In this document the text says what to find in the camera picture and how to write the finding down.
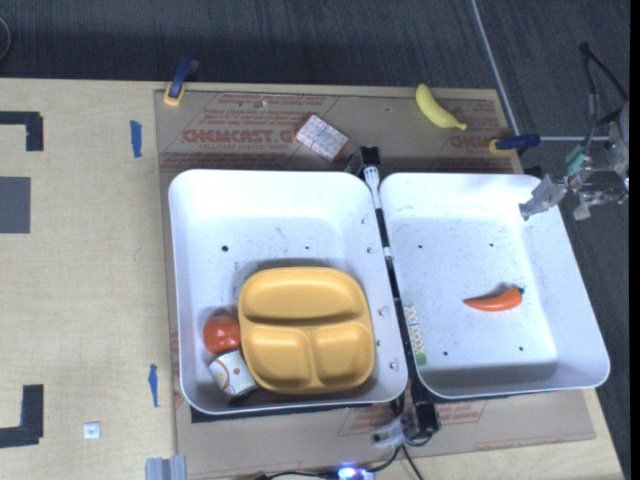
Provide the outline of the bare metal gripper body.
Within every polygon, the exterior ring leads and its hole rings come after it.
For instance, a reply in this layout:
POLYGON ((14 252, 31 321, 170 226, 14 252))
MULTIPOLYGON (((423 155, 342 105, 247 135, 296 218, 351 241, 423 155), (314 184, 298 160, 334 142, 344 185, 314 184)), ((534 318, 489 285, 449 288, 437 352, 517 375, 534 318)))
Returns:
POLYGON ((605 140, 589 139, 565 157, 566 185, 579 207, 622 204, 629 195, 629 111, 618 110, 604 123, 605 140))

